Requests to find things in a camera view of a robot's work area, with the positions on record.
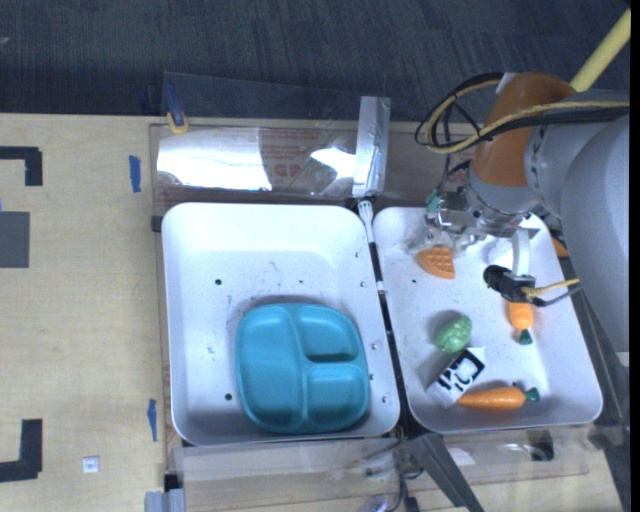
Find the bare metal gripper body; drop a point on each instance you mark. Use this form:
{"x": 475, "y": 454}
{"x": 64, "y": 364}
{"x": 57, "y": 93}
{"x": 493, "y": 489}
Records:
{"x": 457, "y": 214}

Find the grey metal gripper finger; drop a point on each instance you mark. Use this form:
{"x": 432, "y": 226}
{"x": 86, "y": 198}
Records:
{"x": 461, "y": 245}
{"x": 434, "y": 239}

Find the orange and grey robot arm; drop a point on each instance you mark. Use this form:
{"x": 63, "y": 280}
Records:
{"x": 585, "y": 200}

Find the orange waffle biscuit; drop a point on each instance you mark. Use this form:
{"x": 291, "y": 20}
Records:
{"x": 439, "y": 262}

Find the white plastic tray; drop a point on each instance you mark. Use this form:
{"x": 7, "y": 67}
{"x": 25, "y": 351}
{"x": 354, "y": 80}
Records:
{"x": 480, "y": 300}
{"x": 280, "y": 250}

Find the green broccoli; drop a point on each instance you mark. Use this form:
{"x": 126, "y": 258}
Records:
{"x": 454, "y": 334}

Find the small orange carrot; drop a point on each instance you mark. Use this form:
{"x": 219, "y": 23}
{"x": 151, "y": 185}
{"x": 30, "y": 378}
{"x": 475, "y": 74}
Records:
{"x": 520, "y": 316}

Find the orange toy food piece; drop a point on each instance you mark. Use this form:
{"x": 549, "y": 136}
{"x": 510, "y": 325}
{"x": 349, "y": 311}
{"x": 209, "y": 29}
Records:
{"x": 560, "y": 248}

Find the white carton with black print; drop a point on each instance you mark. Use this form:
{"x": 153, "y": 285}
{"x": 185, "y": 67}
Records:
{"x": 462, "y": 372}

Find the large orange carrot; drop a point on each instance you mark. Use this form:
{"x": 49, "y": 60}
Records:
{"x": 492, "y": 398}

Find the blue divided plate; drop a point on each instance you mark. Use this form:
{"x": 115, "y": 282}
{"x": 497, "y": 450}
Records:
{"x": 280, "y": 370}

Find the black cylinder on white bracket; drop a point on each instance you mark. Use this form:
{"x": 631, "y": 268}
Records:
{"x": 506, "y": 284}

